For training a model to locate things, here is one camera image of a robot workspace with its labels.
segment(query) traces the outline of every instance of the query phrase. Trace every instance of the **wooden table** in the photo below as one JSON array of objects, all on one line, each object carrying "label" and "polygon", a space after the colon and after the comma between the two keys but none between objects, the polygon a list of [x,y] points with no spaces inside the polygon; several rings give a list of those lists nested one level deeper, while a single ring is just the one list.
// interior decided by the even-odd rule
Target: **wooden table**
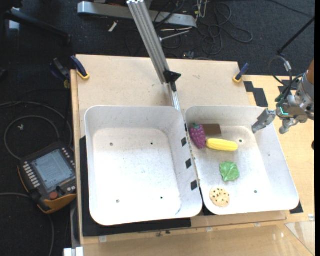
[{"label": "wooden table", "polygon": [[[284,135],[278,134],[302,213],[199,214],[191,218],[192,228],[83,237],[79,139],[85,135],[86,110],[95,105],[170,106],[171,100],[149,58],[93,55],[77,55],[77,58],[90,73],[90,79],[84,81],[71,71],[79,242],[85,256],[209,256],[213,252],[216,255],[312,255],[307,249],[315,248],[315,222],[309,219],[315,215],[314,151],[311,148],[314,122],[311,120],[292,127]],[[168,59],[168,64],[172,71],[182,74],[176,84],[183,115],[192,106],[256,105],[253,94],[246,92],[244,82],[232,81],[239,72],[237,62]],[[246,75],[243,80],[252,82],[255,88],[263,88],[269,109],[276,108],[274,99],[279,95],[280,83],[272,76]],[[277,118],[274,125],[279,130],[282,121]],[[288,227],[298,233],[294,235]]]}]

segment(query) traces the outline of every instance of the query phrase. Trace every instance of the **aluminum rail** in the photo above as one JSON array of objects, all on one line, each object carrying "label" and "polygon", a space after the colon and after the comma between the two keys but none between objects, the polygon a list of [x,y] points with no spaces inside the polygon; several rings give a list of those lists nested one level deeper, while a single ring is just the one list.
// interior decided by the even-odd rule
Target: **aluminum rail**
[{"label": "aluminum rail", "polygon": [[168,84],[168,88],[171,92],[172,105],[177,110],[181,111],[177,91],[172,89],[172,85],[175,87],[175,84],[167,83],[164,75],[164,72],[170,71],[170,68],[154,24],[150,18],[146,3],[144,1],[127,1],[126,3],[132,13],[135,24],[140,32],[160,82],[162,84]]}]

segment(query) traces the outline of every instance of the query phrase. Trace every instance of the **black carpet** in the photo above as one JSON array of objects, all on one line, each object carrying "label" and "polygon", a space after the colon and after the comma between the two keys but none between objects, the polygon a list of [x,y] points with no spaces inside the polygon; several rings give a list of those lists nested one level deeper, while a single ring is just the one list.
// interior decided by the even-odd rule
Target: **black carpet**
[{"label": "black carpet", "polygon": [[[20,9],[22,13],[70,33],[70,46],[32,27],[20,25],[17,31],[8,28],[8,21],[4,23],[5,29],[0,34],[0,68],[8,71],[8,77],[0,82],[0,193],[25,194],[18,176],[17,159],[8,153],[4,144],[4,133],[13,120],[27,115],[46,117],[55,123],[62,139],[69,141],[71,134],[64,120],[44,107],[50,106],[63,116],[67,115],[72,125],[68,90],[50,72],[49,64],[54,58],[71,68],[69,58],[74,54],[148,56],[133,20],[79,15],[79,2],[24,0]],[[159,11],[167,2],[154,1],[151,9]],[[163,11],[171,12],[174,8],[168,3]],[[197,1],[184,1],[179,13],[195,15],[196,10]],[[163,41],[163,50],[167,58],[181,59],[184,53],[190,52],[194,59],[233,61],[240,67],[249,63],[247,74],[270,75],[270,59],[314,15],[314,0],[212,0],[207,5],[205,18],[198,20],[198,28]],[[113,32],[108,32],[114,21],[117,26]],[[162,25],[157,31],[161,37],[166,37],[176,31],[160,30],[172,28],[178,27]],[[294,76],[307,70],[315,55],[314,22],[283,51],[283,55],[290,62]],[[277,61],[272,71],[277,76],[288,74]],[[7,138],[10,149],[23,157],[51,144],[56,133],[45,121],[31,118],[14,124]],[[71,247],[69,214],[69,207],[65,207],[51,215],[55,229],[54,256],[61,256],[63,248]],[[48,255],[51,232],[48,216],[27,198],[0,196],[1,256]]]}]

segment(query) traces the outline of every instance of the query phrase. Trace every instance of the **black tape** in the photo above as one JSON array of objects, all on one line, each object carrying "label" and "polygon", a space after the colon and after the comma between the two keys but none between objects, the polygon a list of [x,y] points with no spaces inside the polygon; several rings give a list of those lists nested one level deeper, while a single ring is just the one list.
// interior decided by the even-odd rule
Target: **black tape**
[{"label": "black tape", "polygon": [[290,210],[291,214],[301,214],[304,212],[304,209],[302,208],[301,202],[299,201],[299,204],[296,208]]},{"label": "black tape", "polygon": [[249,81],[244,81],[244,86],[245,86],[245,90],[248,93],[253,93],[255,103],[258,107],[262,107],[262,108],[269,107],[264,89],[254,88],[253,83]]},{"label": "black tape", "polygon": [[187,138],[184,137],[182,140],[181,140],[181,144],[182,144],[182,147],[184,147],[186,144],[187,144]]},{"label": "black tape", "polygon": [[195,190],[198,187],[198,182],[197,180],[194,180],[191,182],[191,190]]},{"label": "black tape", "polygon": [[185,161],[185,166],[187,169],[189,169],[189,167],[192,165],[192,162],[191,162],[191,158],[188,159],[187,161]]}]

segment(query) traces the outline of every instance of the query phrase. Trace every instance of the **white bin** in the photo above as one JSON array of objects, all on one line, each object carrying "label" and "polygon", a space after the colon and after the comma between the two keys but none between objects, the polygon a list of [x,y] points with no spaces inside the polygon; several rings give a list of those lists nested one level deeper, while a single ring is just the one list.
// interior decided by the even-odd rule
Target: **white bin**
[{"label": "white bin", "polygon": [[[219,124],[222,136],[236,142],[238,150],[219,151],[191,147],[200,180],[203,202],[216,215],[292,210],[299,195],[281,148],[273,123],[252,132],[252,125],[264,108],[257,106],[194,106],[185,114],[187,127]],[[220,163],[234,162],[239,178],[224,182]],[[230,194],[227,207],[213,204],[209,194],[213,187],[224,187]]]},{"label": "white bin", "polygon": [[171,106],[85,113],[89,209],[100,225],[190,218],[202,209],[182,114]]}]

